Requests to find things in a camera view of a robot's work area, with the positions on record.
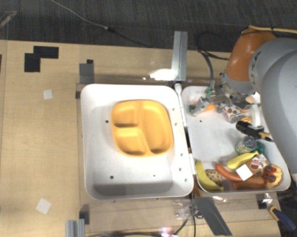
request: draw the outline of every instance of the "yellow cable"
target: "yellow cable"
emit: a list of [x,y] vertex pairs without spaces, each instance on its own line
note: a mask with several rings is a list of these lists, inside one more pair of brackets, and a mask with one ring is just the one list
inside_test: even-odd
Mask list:
[[271,32],[297,34],[297,30],[291,30],[291,29],[285,29],[285,28],[258,27],[253,25],[249,25],[248,27],[257,31],[271,31]]

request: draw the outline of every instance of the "yellow divided plate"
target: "yellow divided plate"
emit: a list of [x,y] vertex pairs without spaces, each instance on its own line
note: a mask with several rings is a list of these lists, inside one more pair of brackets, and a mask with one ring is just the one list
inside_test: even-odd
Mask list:
[[117,149],[129,157],[161,155],[173,146],[167,110],[156,101],[131,100],[116,104],[111,112],[111,128]]

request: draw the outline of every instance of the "white tape square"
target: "white tape square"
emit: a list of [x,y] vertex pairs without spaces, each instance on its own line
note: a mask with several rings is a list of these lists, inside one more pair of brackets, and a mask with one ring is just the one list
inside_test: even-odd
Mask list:
[[36,210],[41,213],[47,214],[50,206],[51,206],[50,202],[48,202],[44,198],[41,198],[40,202],[36,206]]
[[52,99],[53,98],[53,92],[51,89],[44,90],[44,99]]
[[253,173],[250,171],[246,164],[243,164],[238,169],[236,169],[236,173],[243,181],[246,181],[248,178],[253,176]]

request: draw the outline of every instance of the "gray carpet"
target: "gray carpet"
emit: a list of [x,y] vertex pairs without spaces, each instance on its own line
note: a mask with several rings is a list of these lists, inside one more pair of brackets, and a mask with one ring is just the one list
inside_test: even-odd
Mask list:
[[[197,33],[208,50],[229,51],[248,24],[297,29],[297,0],[56,0],[82,17],[159,48],[172,48],[173,32]],[[0,0],[0,16],[17,11],[0,39],[140,46],[86,23],[49,0]]]

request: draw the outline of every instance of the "wooden table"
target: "wooden table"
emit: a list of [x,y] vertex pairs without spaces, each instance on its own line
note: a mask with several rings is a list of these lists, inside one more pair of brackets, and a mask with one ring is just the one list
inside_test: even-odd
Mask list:
[[[59,47],[59,58],[41,59],[40,73],[25,73],[24,54],[33,53],[34,45]],[[142,78],[170,68],[172,50],[0,40],[0,54],[0,237],[63,237],[66,220],[78,219],[85,193],[79,180],[75,99],[79,63],[94,60],[96,76]],[[213,61],[215,77],[225,65]],[[195,51],[188,51],[187,68],[189,79],[208,77],[207,65]],[[53,98],[44,100],[47,89]],[[279,207],[276,195],[271,196]],[[41,198],[51,203],[47,214],[36,210]],[[254,195],[224,198],[228,202],[217,207],[234,236],[280,236],[276,221],[267,210],[258,210]],[[172,204],[173,199],[90,200],[90,219],[97,224],[86,226],[87,236],[131,231],[131,226],[136,231],[175,229],[182,221],[175,220]],[[192,221],[180,234],[193,236]],[[197,220],[197,236],[201,234],[212,236],[204,219]]]

